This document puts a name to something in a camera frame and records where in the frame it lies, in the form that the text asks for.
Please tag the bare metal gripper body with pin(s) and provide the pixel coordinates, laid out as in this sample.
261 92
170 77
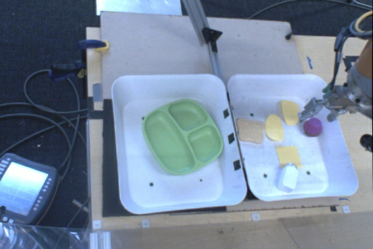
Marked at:
346 98

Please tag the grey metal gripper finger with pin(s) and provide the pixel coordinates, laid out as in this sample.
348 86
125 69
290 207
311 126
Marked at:
310 108
332 116

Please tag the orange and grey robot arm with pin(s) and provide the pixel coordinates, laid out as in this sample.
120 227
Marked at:
366 59

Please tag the purple ribbed ball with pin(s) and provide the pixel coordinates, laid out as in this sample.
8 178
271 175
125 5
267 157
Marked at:
313 127

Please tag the yellow half-round slice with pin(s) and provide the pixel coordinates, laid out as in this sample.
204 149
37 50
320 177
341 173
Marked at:
290 112
274 127

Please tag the white plastic tray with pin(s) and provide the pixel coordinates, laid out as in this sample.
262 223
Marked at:
175 192
326 163

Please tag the yellow square slice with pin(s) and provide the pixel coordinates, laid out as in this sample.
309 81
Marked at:
288 156

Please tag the tan toast slice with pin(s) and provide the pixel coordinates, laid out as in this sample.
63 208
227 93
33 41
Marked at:
250 130

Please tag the white plastic bottle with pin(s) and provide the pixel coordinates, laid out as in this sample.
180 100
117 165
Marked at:
288 178

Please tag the green divided plate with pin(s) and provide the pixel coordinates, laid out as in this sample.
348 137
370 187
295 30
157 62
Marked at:
163 137

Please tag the pale flat board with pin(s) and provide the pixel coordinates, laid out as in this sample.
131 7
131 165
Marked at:
160 46

